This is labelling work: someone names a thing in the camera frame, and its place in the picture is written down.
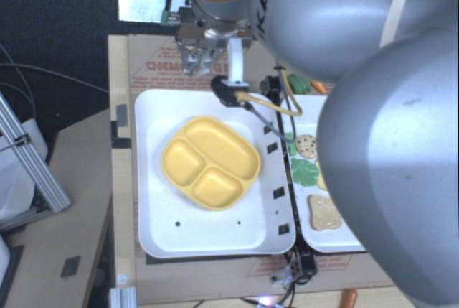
white zip tie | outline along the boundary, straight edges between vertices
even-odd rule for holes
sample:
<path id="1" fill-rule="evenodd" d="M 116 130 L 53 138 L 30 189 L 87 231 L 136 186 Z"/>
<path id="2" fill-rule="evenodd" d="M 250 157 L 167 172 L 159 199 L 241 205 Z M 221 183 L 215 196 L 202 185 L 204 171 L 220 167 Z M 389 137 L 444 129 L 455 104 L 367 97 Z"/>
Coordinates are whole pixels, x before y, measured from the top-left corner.
<path id="1" fill-rule="evenodd" d="M 407 0 L 392 0 L 389 12 L 387 13 L 386 22 L 382 30 L 379 47 L 383 47 L 394 41 L 406 2 Z"/>

cardboard box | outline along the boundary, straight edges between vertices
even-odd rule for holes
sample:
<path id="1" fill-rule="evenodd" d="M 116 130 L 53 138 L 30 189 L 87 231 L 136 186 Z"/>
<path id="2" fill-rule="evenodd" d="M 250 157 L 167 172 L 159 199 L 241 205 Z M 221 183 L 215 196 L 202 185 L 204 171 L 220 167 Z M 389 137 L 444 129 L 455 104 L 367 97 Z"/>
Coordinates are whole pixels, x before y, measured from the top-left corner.
<path id="1" fill-rule="evenodd" d="M 172 90 L 209 90 L 209 82 L 215 74 L 227 72 L 227 58 L 224 56 L 214 63 L 210 74 L 203 77 L 188 77 L 181 71 L 181 58 L 173 37 L 165 36 L 129 36 L 116 37 L 110 40 L 110 51 L 117 51 L 114 44 L 121 45 L 122 54 L 115 59 L 110 55 L 110 80 L 113 75 L 125 72 L 113 64 L 128 65 L 129 80 L 125 82 L 129 102 L 124 103 L 129 110 L 131 130 L 131 164 L 126 164 L 132 171 L 131 198 L 122 196 L 132 202 L 133 225 L 123 227 L 115 212 L 115 239 L 122 243 L 123 238 L 134 234 L 132 254 L 121 250 L 117 253 L 117 274 L 123 272 L 126 258 L 134 258 L 135 281 L 139 305 L 158 304 L 164 302 L 185 302 L 205 299 L 222 299 L 230 297 L 247 297 L 268 294 L 284 294 L 282 286 L 272 284 L 270 275 L 286 266 L 283 256 L 212 258 L 208 261 L 169 261 L 156 260 L 146 255 L 140 246 L 137 236 L 137 179 L 136 179 L 136 140 L 134 102 L 138 95 L 150 88 L 168 88 Z M 266 49 L 258 42 L 245 52 L 245 80 L 250 90 L 256 92 L 260 81 L 266 75 L 275 75 L 275 61 Z M 123 96 L 112 100 L 112 106 L 123 105 Z M 120 190 L 114 186 L 114 195 Z M 342 290 L 350 287 L 369 288 L 393 286 L 390 278 L 381 270 L 368 253 L 343 253 L 322 255 L 316 258 L 318 273 L 310 282 L 298 288 L 298 292 Z"/>

white cable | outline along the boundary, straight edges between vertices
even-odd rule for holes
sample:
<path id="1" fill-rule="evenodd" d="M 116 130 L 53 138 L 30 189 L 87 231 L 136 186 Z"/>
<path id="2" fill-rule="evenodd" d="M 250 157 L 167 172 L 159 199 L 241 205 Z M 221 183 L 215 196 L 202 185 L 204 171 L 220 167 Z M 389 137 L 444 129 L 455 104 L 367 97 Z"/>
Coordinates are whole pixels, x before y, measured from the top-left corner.
<path id="1" fill-rule="evenodd" d="M 407 0 L 392 0 L 389 12 L 387 13 L 386 22 L 384 23 L 384 28 L 382 30 L 379 47 L 383 47 L 394 41 L 406 2 Z"/>

yellow cable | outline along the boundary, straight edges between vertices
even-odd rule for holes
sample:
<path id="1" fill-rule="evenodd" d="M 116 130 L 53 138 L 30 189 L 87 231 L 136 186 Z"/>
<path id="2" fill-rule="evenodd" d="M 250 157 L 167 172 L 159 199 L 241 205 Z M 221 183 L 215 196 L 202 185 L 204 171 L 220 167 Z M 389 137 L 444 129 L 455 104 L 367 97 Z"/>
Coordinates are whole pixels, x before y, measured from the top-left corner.
<path id="1" fill-rule="evenodd" d="M 280 106 L 274 105 L 273 103 L 270 103 L 268 101 L 264 101 L 264 100 L 262 100 L 260 98 L 256 98 L 255 96 L 252 96 L 249 93 L 246 93 L 244 91 L 236 91 L 235 92 L 235 97 L 236 97 L 237 101 L 239 103 L 241 101 L 257 103 L 257 104 L 266 106 L 269 109 L 273 109 L 274 111 L 278 111 L 279 113 L 287 114 L 289 116 L 302 116 L 303 115 L 303 110 L 298 105 L 297 101 L 295 100 L 295 96 L 293 94 L 292 89 L 290 88 L 290 85 L 288 84 L 287 76 L 285 75 L 284 70 L 281 70 L 280 74 L 282 76 L 282 81 L 284 83 L 285 90 L 287 91 L 287 95 L 292 100 L 292 103 L 293 103 L 293 105 L 295 106 L 295 108 L 296 108 L 296 110 L 298 112 L 290 111 L 288 109 L 281 108 Z"/>

yellow plate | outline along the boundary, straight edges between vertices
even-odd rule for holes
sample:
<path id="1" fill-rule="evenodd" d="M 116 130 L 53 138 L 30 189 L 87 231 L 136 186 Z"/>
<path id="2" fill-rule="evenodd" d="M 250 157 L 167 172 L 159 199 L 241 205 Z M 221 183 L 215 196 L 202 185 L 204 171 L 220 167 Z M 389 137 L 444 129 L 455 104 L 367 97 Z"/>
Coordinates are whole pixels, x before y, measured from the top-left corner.
<path id="1" fill-rule="evenodd" d="M 178 190 L 210 210 L 235 204 L 258 176 L 256 148 L 210 116 L 187 122 L 161 154 L 161 170 Z"/>

